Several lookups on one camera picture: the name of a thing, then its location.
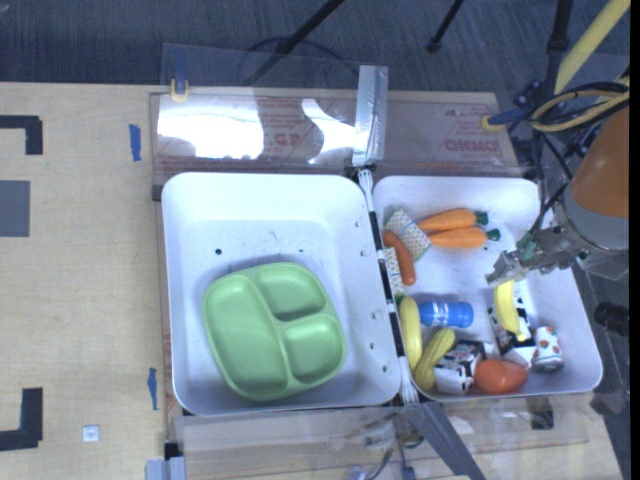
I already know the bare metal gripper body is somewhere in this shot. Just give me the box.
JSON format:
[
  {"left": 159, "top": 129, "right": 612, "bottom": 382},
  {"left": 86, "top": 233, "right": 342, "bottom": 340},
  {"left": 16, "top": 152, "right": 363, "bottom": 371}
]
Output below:
[{"left": 518, "top": 225, "right": 590, "bottom": 275}]

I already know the yellow banana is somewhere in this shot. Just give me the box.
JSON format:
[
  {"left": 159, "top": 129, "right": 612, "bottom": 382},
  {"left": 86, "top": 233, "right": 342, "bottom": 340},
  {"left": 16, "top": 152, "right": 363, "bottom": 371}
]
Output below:
[
  {"left": 493, "top": 278, "right": 527, "bottom": 342},
  {"left": 398, "top": 295, "right": 424, "bottom": 371}
]

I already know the white plastic tray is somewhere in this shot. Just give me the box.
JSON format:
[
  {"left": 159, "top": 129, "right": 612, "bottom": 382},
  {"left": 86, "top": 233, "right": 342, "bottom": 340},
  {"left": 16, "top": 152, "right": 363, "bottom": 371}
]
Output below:
[
  {"left": 372, "top": 175, "right": 604, "bottom": 403},
  {"left": 160, "top": 171, "right": 403, "bottom": 417}
]

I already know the orange carrot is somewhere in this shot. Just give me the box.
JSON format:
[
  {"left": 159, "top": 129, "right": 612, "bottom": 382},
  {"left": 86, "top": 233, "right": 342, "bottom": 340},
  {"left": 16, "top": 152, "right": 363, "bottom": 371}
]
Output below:
[
  {"left": 416, "top": 207, "right": 490, "bottom": 235},
  {"left": 427, "top": 226, "right": 502, "bottom": 250}
]

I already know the blue bottle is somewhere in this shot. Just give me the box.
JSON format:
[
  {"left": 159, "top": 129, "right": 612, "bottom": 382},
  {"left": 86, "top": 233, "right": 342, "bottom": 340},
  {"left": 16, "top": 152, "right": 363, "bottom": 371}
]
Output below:
[{"left": 418, "top": 300, "right": 475, "bottom": 330}]

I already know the cow print carton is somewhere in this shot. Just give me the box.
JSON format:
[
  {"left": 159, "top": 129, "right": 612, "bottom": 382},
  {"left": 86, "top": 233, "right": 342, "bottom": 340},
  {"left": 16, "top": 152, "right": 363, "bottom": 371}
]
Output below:
[
  {"left": 487, "top": 281, "right": 539, "bottom": 370},
  {"left": 432, "top": 339, "right": 487, "bottom": 396}
]

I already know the small white printed can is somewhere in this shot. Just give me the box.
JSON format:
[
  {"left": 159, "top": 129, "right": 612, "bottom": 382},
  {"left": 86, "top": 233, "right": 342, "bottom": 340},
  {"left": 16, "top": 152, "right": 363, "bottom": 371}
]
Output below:
[{"left": 530, "top": 324, "right": 566, "bottom": 374}]

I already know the orange sausage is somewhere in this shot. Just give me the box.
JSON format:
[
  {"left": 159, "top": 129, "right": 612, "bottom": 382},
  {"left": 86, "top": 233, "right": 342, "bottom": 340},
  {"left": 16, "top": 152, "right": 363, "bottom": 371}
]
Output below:
[{"left": 382, "top": 229, "right": 418, "bottom": 287}]

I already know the white patterned packet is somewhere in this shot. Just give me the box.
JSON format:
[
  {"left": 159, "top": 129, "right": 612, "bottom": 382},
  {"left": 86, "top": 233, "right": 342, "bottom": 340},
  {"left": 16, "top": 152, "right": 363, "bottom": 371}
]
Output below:
[
  {"left": 384, "top": 208, "right": 433, "bottom": 262},
  {"left": 383, "top": 247, "right": 406, "bottom": 300}
]

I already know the yellow corn cob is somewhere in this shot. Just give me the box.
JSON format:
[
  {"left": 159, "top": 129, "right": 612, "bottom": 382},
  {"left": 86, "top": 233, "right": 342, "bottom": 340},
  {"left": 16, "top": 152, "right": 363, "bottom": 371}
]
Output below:
[{"left": 413, "top": 327, "right": 457, "bottom": 392}]

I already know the orange pear-shaped fruit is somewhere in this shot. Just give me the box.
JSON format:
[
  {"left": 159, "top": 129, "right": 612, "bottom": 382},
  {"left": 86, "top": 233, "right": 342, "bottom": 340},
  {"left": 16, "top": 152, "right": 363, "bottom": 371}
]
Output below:
[{"left": 473, "top": 358, "right": 530, "bottom": 396}]

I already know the thin black and white rod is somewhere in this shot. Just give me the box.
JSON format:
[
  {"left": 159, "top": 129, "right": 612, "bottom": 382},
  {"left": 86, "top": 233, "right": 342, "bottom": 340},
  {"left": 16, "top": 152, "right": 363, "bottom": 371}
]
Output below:
[{"left": 356, "top": 167, "right": 419, "bottom": 405}]

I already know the green divided plate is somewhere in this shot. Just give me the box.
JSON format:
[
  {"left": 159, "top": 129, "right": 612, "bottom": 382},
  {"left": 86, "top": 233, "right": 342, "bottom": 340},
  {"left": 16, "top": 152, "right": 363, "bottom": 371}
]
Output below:
[{"left": 201, "top": 261, "right": 348, "bottom": 402}]

